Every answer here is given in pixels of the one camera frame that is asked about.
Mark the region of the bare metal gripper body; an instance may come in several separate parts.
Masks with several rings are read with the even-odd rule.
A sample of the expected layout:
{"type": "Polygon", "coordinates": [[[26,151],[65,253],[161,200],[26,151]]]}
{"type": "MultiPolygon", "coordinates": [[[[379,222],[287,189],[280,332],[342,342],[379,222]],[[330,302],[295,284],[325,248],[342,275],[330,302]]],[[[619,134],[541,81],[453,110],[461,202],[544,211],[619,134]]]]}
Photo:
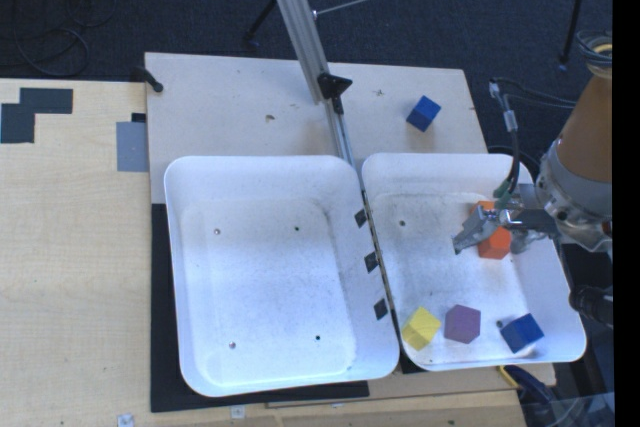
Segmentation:
{"type": "Polygon", "coordinates": [[[613,249],[611,196],[598,190],[579,190],[571,195],[551,183],[521,184],[499,218],[510,232],[544,232],[547,238],[593,253],[613,249]]]}

